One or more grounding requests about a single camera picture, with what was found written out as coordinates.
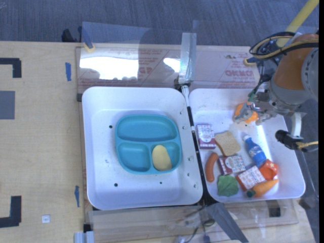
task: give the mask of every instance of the blue divided tray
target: blue divided tray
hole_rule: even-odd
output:
[[[176,124],[159,114],[130,114],[115,127],[117,157],[121,166],[136,174],[161,174],[176,169],[181,161],[181,142]],[[159,171],[153,166],[152,151],[157,145],[167,149],[172,168]]]

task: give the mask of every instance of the gray square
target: gray square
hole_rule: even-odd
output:
[[[15,91],[0,91],[0,119],[15,119]]]

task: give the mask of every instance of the blue bottle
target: blue bottle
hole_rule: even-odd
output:
[[[254,143],[249,135],[245,135],[243,140],[247,145],[247,150],[250,157],[253,159],[258,168],[261,167],[262,164],[267,160],[262,148],[258,144]]]

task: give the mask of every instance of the wooden table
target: wooden table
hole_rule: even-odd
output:
[[[80,46],[0,42],[0,58],[22,62],[21,78],[13,78],[11,65],[0,65],[0,91],[15,91],[14,119],[0,119],[0,218],[10,216],[11,196],[22,199],[19,226],[0,228],[0,242],[73,242],[74,233],[83,231],[75,52]],[[71,65],[71,80],[65,63]],[[293,203],[297,224],[244,229],[250,242],[260,237],[263,242],[314,242],[305,211],[296,199]]]

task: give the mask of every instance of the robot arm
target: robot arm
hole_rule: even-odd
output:
[[[250,51],[254,55],[258,54],[255,46]],[[298,109],[309,99],[318,102],[318,35],[314,33],[295,35],[291,45],[279,51],[284,55],[274,75],[261,74],[257,87],[249,94],[248,102],[243,104],[240,111],[236,111],[238,114],[235,114],[234,120],[237,123],[248,122],[252,114],[257,113],[256,125],[260,125],[278,114],[290,117],[292,131],[290,133],[278,131],[275,136],[286,147],[300,149],[303,140],[300,137],[301,123],[305,113],[298,112]],[[268,55],[269,53],[260,58],[263,60],[273,58]],[[266,82],[264,91],[257,92],[258,87],[264,82]]]

